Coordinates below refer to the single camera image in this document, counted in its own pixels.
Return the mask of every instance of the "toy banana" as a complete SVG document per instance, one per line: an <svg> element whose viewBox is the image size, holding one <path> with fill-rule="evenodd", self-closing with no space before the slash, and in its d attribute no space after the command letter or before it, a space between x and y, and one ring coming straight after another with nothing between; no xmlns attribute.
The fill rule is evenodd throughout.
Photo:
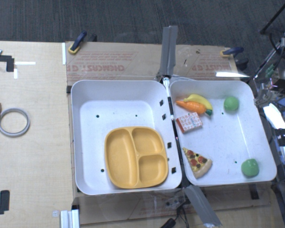
<svg viewBox="0 0 285 228"><path fill-rule="evenodd" d="M193 102L198 102L203 104L208 110L212 110L213 111L213 107L211 105L211 103L205 98L202 97L201 95L197 95L197 94L191 94L188 98L184 99L185 102L187 101L193 101Z"/></svg>

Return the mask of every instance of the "green ball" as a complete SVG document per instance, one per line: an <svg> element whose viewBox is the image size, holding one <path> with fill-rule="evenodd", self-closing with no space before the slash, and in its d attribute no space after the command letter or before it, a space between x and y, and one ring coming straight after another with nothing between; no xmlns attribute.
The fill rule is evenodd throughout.
<svg viewBox="0 0 285 228"><path fill-rule="evenodd" d="M258 175L260 169L258 163L255 159L248 159L242 163L242 172L249 177Z"/></svg>
<svg viewBox="0 0 285 228"><path fill-rule="evenodd" d="M234 96L229 96L224 101L224 108L228 111L235 111L238 109L239 102Z"/></svg>

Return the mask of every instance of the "gray tape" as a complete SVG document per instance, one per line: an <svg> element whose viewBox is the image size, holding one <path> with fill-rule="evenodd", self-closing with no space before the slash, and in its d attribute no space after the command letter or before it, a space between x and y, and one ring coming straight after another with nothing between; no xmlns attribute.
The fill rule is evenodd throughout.
<svg viewBox="0 0 285 228"><path fill-rule="evenodd" d="M173 68L176 64L175 49L177 32L177 26L168 26L163 28L161 66L159 70L160 76L172 76L173 74Z"/></svg>
<svg viewBox="0 0 285 228"><path fill-rule="evenodd" d="M2 127L1 127L1 120L2 118L7 114L7 113L10 113L10 112L18 112L22 115L24 115L24 117L26 118L27 120L27 125L24 127L23 130L21 130L20 132L17 132L17 133L9 133L7 131L5 131ZM30 121L29 121L29 115L22 109L20 108L10 108L10 109L6 109L5 111L3 111L0 115L0 132L3 133L4 135L8 136L8 137L19 137L23 134L25 134L27 132L27 130L29 129L29 124L30 124Z"/></svg>
<svg viewBox="0 0 285 228"><path fill-rule="evenodd" d="M184 192L199 215L204 226L211 228L222 225L204 193L198 186L189 185L184 189Z"/></svg>

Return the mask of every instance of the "yellow plate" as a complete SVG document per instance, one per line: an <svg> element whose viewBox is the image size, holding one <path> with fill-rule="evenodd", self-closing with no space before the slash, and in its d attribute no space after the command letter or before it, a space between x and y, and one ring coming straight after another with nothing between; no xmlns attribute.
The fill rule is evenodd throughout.
<svg viewBox="0 0 285 228"><path fill-rule="evenodd" d="M148 127L123 127L105 138L105 164L111 182L124 189L156 186L168 175L161 136Z"/></svg>

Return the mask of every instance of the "toy pizza slice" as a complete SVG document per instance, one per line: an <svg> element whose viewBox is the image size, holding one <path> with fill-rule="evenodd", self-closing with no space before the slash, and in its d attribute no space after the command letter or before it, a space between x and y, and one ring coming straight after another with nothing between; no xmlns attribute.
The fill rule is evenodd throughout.
<svg viewBox="0 0 285 228"><path fill-rule="evenodd" d="M196 179L202 177L209 171L212 166L212 160L207 159L204 156L184 147L182 149L187 157L193 175Z"/></svg>

